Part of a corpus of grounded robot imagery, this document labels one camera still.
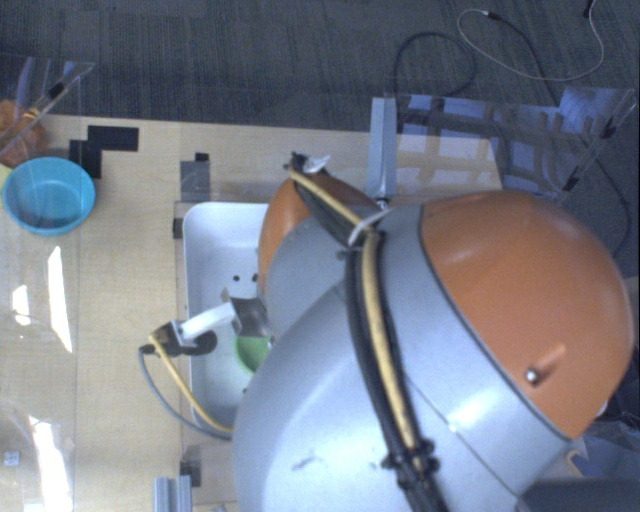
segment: blue bowl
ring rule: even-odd
[[[96,199],[91,178],[63,158],[34,158],[7,177],[2,202],[20,227],[40,236],[68,233],[87,218]]]

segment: black cable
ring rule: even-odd
[[[400,45],[400,48],[398,48],[398,51],[396,53],[396,57],[393,63],[393,76],[392,76],[392,79],[393,79],[392,91],[393,91],[393,95],[396,98],[398,97],[398,70],[400,68],[400,60],[402,59],[403,53],[417,39],[424,39],[428,37],[439,37],[441,39],[445,39],[446,41],[450,41],[454,43],[465,54],[465,56],[467,57],[467,61],[470,63],[470,68],[471,68],[469,72],[469,76],[467,76],[467,78],[461,85],[444,94],[436,94],[434,96],[455,96],[456,94],[461,93],[467,87],[469,87],[473,82],[473,80],[475,79],[476,73],[477,73],[476,59],[473,53],[471,52],[471,50],[469,50],[469,48],[467,48],[464,44],[462,44],[462,42],[460,42],[457,38],[450,36],[448,34],[443,34],[442,32],[418,32],[417,34],[413,34],[412,36],[409,36],[407,39],[405,39],[405,41]]]
[[[308,158],[305,155],[292,153],[289,164],[285,165],[285,168],[304,174],[304,165],[307,159]],[[319,172],[328,174],[326,169],[322,169]],[[294,188],[311,215],[318,221],[324,230],[340,245],[346,247],[348,245],[349,235],[354,228],[351,222],[345,219],[338,212],[331,209],[313,193],[300,186],[298,183],[294,183]]]
[[[600,160],[597,158],[596,158],[596,164],[598,164],[598,168],[600,169],[600,172],[607,179],[607,181],[609,182],[609,185],[611,185],[611,188],[615,191],[616,195],[618,196],[618,200],[620,201],[620,204],[624,208],[624,214],[626,218],[626,227],[624,230],[624,235],[620,240],[620,242],[618,243],[618,246],[613,251],[613,257],[617,258],[618,253],[620,252],[620,249],[622,249],[622,246],[627,242],[627,239],[631,234],[631,223],[632,223],[631,210],[629,208],[629,202],[624,198],[622,191],[620,190],[616,182],[613,181],[613,178],[611,177],[611,175],[605,170],[604,166],[602,165],[602,162],[600,162]]]
[[[542,70],[542,64],[540,63],[540,59],[538,59],[538,54],[536,53],[536,50],[533,48],[533,45],[531,44],[531,41],[529,41],[529,38],[525,35],[525,33],[520,30],[516,25],[514,25],[513,23],[511,23],[510,21],[504,19],[502,16],[496,14],[495,12],[491,12],[489,11],[489,13],[486,16],[489,19],[492,19],[494,21],[497,21],[499,23],[503,23],[505,24],[507,27],[509,27],[511,30],[513,30],[516,34],[518,34],[522,40],[525,42],[525,44],[527,45],[527,48],[529,49],[529,52],[531,53],[532,57],[533,57],[533,62],[536,65],[536,68],[538,69],[538,73],[540,74],[540,77],[544,78],[546,75],[544,73],[544,71]],[[543,83],[547,89],[547,92],[549,93],[549,96],[551,97],[551,101],[553,102],[553,104],[557,107],[560,105],[560,101],[556,99],[556,96],[553,92],[553,90],[551,89],[551,86],[549,85],[549,82],[546,80],[543,80]]]
[[[345,266],[345,294],[349,327],[365,385],[369,392],[371,402],[385,439],[389,455],[383,461],[383,467],[393,469],[398,478],[398,486],[404,491],[407,502],[414,512],[442,512],[447,506],[439,492],[439,488],[433,478],[433,471],[438,467],[437,461],[431,457],[434,445],[431,441],[422,440],[415,451],[409,452],[404,446],[398,427],[393,419],[393,412],[387,398],[382,376],[378,369],[373,347],[370,341],[369,326],[366,319],[366,311],[363,296],[362,276],[362,248],[361,245],[352,247],[347,253]],[[395,337],[395,329],[391,323],[388,308],[384,302],[383,293],[382,309],[384,322],[392,350],[392,358],[395,371],[401,372],[401,361],[398,353],[398,344]],[[413,408],[409,408],[410,418],[416,432],[417,420]],[[413,461],[420,458],[424,471],[418,472]]]
[[[195,423],[190,422],[188,419],[186,419],[184,416],[182,416],[178,411],[176,411],[173,407],[171,407],[171,405],[169,404],[169,402],[167,402],[165,397],[162,396],[162,393],[160,393],[160,390],[156,386],[156,383],[151,378],[151,374],[149,373],[149,369],[147,368],[147,363],[144,360],[145,355],[150,353],[147,350],[147,347],[153,348],[153,346],[151,346],[151,345],[145,345],[145,346],[140,347],[138,349],[138,363],[140,364],[140,369],[142,370],[142,375],[144,376],[145,380],[147,381],[147,384],[149,384],[149,387],[151,388],[151,391],[153,391],[153,394],[156,396],[156,398],[160,402],[160,405],[162,405],[162,407],[171,416],[173,416],[175,419],[177,419],[183,425],[189,427],[192,430],[195,430],[196,432],[199,432],[200,434],[204,434],[205,436],[216,437],[213,433],[209,432],[207,429],[202,428],[202,427],[196,425]]]
[[[600,421],[603,423],[613,423],[615,421],[621,421],[625,423],[627,426],[632,429],[639,431],[640,430],[640,417],[636,416],[632,412],[627,411],[624,408],[622,400],[619,395],[620,390],[616,390],[613,394],[612,398],[615,400],[616,407],[618,408],[617,414],[612,416],[607,416],[607,412],[605,412],[602,416],[596,418],[596,421]]]

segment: yellow cable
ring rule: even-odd
[[[380,235],[375,232],[370,233],[366,237],[362,248],[362,289],[367,323],[369,324],[371,344],[380,369],[382,383],[385,387],[403,444],[409,449],[415,449],[417,448],[416,435],[406,410],[402,388],[393,364],[382,307],[380,305],[380,287],[376,269],[379,242]]]
[[[309,178],[307,178],[303,174],[300,174],[299,172],[296,172],[293,169],[289,169],[289,177],[296,183],[299,183],[300,185],[302,185],[313,195],[321,199],[325,204],[330,206],[331,209],[333,209],[333,211],[342,215],[354,226],[357,226],[358,224],[360,224],[360,222],[362,222],[362,219],[358,215],[353,213],[351,210],[349,210],[349,208],[343,205],[335,197],[333,197],[326,190],[324,190],[322,187],[315,184],[313,181],[311,181]]]
[[[24,114],[22,114],[22,117],[24,117],[25,119],[36,119],[39,115],[40,111],[36,107],[31,107]]]
[[[189,386],[187,385],[187,383],[183,380],[182,376],[180,375],[180,372],[178,372],[178,369],[171,362],[171,359],[169,359],[167,352],[164,350],[164,347],[162,346],[162,343],[160,343],[154,336],[149,336],[149,341],[151,341],[151,344],[156,349],[156,352],[160,356],[160,359],[162,359],[162,362],[165,364],[167,370],[169,371],[169,375],[171,375],[171,377],[177,384],[178,388],[180,388],[180,391],[182,392],[184,397],[188,400],[188,402],[193,406],[195,411],[198,413],[198,416],[200,416],[205,421],[205,423],[207,423],[207,425],[209,425],[210,427],[213,427],[214,429],[219,430],[220,432],[231,434],[233,432],[232,428],[226,427],[221,423],[218,423],[211,416],[209,416],[207,412],[202,408],[202,406],[200,405],[196,397],[193,396],[193,393],[191,393],[191,390],[189,389]]]
[[[303,174],[289,170],[289,176],[293,181],[303,186],[309,192],[322,200],[327,206],[339,213],[342,217],[351,222],[354,227],[358,226],[362,219],[349,210],[340,201],[326,192],[323,188],[308,179]],[[362,276],[363,276],[363,293],[364,304],[367,315],[367,323],[371,335],[371,342],[382,378],[382,384],[391,406],[394,421],[400,432],[402,443],[409,450],[418,448],[419,439],[411,423],[411,417],[408,411],[408,405],[404,399],[402,388],[399,381],[399,375],[395,370],[389,339],[387,337],[386,327],[382,313],[380,300],[380,287],[377,277],[377,247],[380,242],[380,235],[367,226],[364,229],[366,238],[363,245],[362,255]],[[413,464],[417,470],[424,470],[422,462],[419,458],[413,460]]]

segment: green object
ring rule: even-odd
[[[253,375],[269,353],[269,338],[236,336],[234,350],[240,368]]]
[[[0,190],[2,190],[2,187],[4,186],[4,180],[7,179],[9,173],[11,173],[11,169],[6,165],[0,164]]]

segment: orange object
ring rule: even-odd
[[[628,298],[605,247],[557,207],[521,192],[428,203],[421,234],[442,284],[500,366],[577,438],[633,351]]]
[[[22,107],[16,107],[13,101],[0,101],[0,163],[17,167],[22,162],[38,156],[39,152],[47,147],[45,130],[41,123],[36,123],[17,139],[18,134],[33,122],[37,115],[38,112],[33,109],[25,111]]]
[[[377,208],[371,198],[328,174],[318,173],[305,176],[345,205]],[[286,180],[271,199],[260,231],[258,245],[258,289],[260,293],[264,293],[269,264],[280,242],[309,215],[309,210],[296,192],[293,181]]]

